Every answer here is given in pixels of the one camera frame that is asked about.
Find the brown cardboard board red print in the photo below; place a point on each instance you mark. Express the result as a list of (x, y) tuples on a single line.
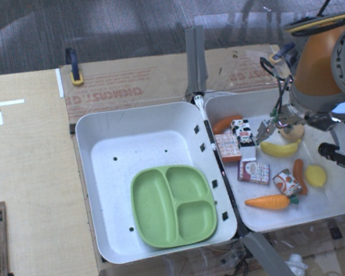
[(139, 81)]

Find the white plastic tray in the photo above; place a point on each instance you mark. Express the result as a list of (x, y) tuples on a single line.
[(328, 204), (109, 187)]

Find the white can with orange print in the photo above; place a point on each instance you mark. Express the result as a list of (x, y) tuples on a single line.
[(287, 183)]

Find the orange sausage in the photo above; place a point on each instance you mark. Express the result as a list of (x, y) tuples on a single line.
[(224, 123), (298, 170)]

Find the yellow banana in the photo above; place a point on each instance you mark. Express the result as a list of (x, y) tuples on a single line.
[(280, 149)]

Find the cow print carton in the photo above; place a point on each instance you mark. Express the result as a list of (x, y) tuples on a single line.
[(243, 135)]

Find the green divided plate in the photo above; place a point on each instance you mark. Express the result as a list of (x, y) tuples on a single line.
[(152, 207)]

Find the orange carrot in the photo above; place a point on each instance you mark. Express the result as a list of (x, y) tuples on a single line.
[(267, 203)]

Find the orange and white packet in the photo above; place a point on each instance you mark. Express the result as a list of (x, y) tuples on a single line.
[(227, 148)]

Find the black cylinder on white bracket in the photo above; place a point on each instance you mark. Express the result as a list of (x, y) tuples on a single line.
[(337, 152)]

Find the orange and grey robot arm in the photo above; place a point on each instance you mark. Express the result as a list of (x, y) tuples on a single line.
[(315, 69)]

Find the yellow lemon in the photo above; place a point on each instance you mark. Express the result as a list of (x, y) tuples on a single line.
[(315, 176)]

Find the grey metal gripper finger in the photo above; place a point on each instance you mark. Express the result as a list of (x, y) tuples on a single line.
[(264, 130)]

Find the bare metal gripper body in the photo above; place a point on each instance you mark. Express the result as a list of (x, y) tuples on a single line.
[(297, 116)]

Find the purple and white carton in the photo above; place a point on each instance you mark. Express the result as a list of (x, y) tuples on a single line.
[(253, 172)]

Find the tan round biscuit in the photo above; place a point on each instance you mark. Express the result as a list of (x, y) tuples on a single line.
[(293, 133)]

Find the crumpled white paper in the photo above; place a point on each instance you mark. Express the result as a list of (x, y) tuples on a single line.
[(296, 266)]

